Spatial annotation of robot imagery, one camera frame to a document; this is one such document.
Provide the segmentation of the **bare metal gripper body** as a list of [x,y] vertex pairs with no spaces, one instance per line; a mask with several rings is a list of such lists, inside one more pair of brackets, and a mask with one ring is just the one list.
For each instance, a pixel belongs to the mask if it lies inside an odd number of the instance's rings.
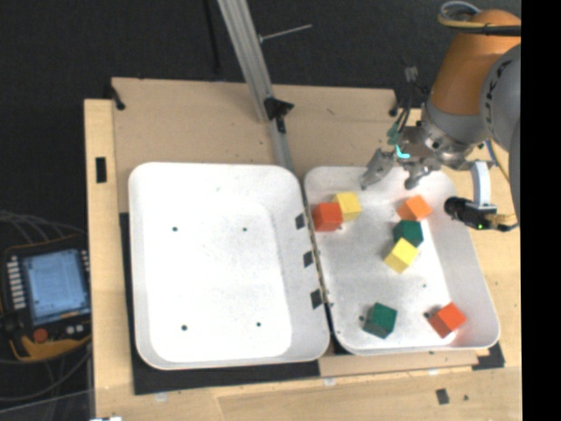
[[406,170],[466,170],[476,144],[477,132],[452,125],[404,125],[394,133],[395,158]]

